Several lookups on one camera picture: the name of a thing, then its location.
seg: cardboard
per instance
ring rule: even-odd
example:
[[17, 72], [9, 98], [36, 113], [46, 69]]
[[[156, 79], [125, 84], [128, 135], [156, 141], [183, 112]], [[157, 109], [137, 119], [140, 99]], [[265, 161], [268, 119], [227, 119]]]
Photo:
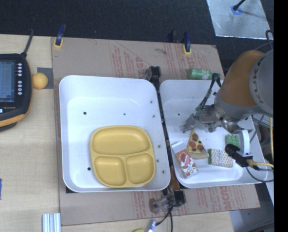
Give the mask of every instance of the cardboard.
[[[62, 178], [61, 136], [58, 86], [72, 74], [142, 78], [149, 66], [160, 66], [160, 81], [187, 79], [189, 68], [206, 69], [224, 74], [216, 48], [191, 45], [192, 54], [184, 54], [179, 43], [130, 42], [97, 39], [64, 38], [58, 49], [52, 44], [58, 178], [61, 224], [78, 225], [107, 221], [157, 218], [149, 200], [163, 197], [162, 191], [128, 191], [74, 193]], [[173, 210], [173, 216], [258, 208], [255, 185], [184, 189], [186, 203]]]

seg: divided yellow plate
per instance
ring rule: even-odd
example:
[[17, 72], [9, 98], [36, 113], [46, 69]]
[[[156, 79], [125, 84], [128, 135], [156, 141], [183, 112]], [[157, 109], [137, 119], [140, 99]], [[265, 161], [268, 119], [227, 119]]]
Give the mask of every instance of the divided yellow plate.
[[155, 176], [155, 156], [149, 135], [137, 126], [97, 129], [90, 139], [92, 166], [108, 187], [141, 186]]

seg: toy pizza slice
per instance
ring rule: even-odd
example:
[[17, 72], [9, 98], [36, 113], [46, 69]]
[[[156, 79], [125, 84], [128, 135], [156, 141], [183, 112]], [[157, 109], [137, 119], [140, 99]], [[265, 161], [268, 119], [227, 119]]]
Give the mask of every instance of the toy pizza slice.
[[194, 130], [191, 131], [187, 149], [193, 159], [205, 159], [210, 156]]

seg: wooden table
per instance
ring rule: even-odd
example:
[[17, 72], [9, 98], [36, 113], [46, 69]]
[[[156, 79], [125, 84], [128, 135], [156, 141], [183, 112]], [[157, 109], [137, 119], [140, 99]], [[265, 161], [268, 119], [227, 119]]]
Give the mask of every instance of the wooden table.
[[[28, 35], [0, 34], [1, 53], [24, 51]], [[34, 36], [27, 61], [52, 68], [51, 37]], [[59, 213], [58, 165], [53, 89], [34, 89], [27, 117], [0, 132], [0, 232], [41, 232], [42, 214]], [[145, 228], [149, 219], [63, 226], [63, 232], [132, 232]], [[156, 232], [170, 231], [167, 218]], [[232, 232], [229, 212], [173, 217], [173, 231]]]

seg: white tray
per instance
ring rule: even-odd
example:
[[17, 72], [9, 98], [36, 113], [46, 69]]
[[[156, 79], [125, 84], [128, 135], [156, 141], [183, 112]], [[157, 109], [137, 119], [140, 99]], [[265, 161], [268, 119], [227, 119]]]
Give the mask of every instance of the white tray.
[[[190, 131], [182, 132], [182, 127], [188, 117], [195, 113], [195, 108], [203, 100], [211, 81], [203, 80], [166, 80], [160, 85], [160, 95], [162, 100], [163, 112], [170, 144], [173, 145], [179, 141], [183, 141], [186, 146], [189, 140]], [[213, 92], [217, 92], [219, 86], [215, 83]], [[214, 103], [214, 95], [207, 101], [207, 105]], [[239, 123], [244, 129], [251, 129], [249, 137], [255, 132], [252, 118]], [[206, 149], [214, 148], [224, 150], [226, 146], [226, 136], [229, 134], [223, 128], [217, 128], [216, 131], [210, 133], [204, 125], [195, 128]], [[250, 153], [253, 154], [253, 160], [264, 162], [263, 153], [258, 141], [255, 137], [250, 145]], [[178, 181], [187, 188], [203, 188], [217, 187], [240, 184], [253, 184], [259, 181], [252, 178], [245, 168], [240, 167], [233, 161], [232, 168], [217, 167], [208, 164], [208, 159], [195, 160], [198, 167], [198, 173], [188, 179], [184, 177], [183, 171], [176, 160], [175, 154], [172, 152], [175, 174]], [[267, 177], [266, 171], [255, 171], [249, 168], [253, 176], [263, 180]]]
[[[66, 186], [75, 192], [162, 190], [170, 182], [167, 149], [156, 89], [143, 79], [71, 75], [59, 84], [62, 169]], [[104, 126], [133, 125], [150, 136], [156, 174], [131, 188], [101, 184], [93, 171], [89, 142]]]

